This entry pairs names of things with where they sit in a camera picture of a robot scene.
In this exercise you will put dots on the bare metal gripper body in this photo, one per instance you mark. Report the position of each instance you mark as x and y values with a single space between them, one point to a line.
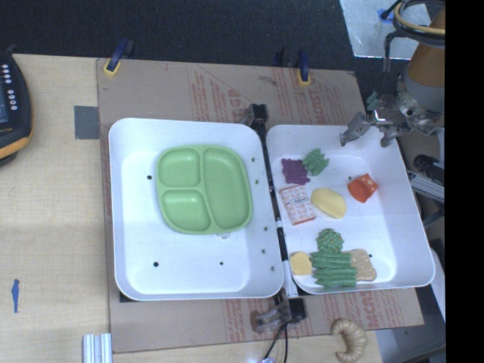
401 115

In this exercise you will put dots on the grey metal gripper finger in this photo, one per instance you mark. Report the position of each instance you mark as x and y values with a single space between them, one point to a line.
388 137
355 127

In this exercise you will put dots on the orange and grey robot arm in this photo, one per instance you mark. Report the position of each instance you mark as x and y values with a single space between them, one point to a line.
427 66

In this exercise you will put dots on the small green pea pods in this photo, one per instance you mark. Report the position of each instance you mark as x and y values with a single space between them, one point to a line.
316 162

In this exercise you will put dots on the purple grapes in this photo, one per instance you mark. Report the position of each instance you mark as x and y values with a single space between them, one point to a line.
294 171

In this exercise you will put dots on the yellow potato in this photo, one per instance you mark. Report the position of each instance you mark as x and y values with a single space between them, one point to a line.
329 202

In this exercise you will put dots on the white plastic tray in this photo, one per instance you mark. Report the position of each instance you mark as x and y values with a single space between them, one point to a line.
143 240
385 233

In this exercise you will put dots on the orange and white packet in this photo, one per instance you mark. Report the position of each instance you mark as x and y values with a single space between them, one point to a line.
296 204

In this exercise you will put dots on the green broccoli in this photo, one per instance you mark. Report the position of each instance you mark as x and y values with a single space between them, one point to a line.
329 240

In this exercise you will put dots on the beige bread slice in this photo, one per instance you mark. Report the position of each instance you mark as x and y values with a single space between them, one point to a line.
365 265

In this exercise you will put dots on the thin black and white rod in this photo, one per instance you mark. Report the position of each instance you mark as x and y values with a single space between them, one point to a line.
280 236

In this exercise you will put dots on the large green beans bundle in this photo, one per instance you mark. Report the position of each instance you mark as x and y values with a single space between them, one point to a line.
334 268

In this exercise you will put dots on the green divided plate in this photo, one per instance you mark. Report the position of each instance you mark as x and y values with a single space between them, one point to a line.
223 187

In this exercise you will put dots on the yellow round biscuit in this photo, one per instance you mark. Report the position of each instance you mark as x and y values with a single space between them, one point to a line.
300 264

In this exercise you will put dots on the brown cardboard board red print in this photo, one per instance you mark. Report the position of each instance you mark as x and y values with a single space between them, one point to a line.
170 89

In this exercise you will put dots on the beige croissant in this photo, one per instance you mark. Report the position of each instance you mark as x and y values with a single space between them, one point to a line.
353 339

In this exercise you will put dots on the black cylinder on white bracket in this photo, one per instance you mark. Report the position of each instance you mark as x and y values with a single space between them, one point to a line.
427 166

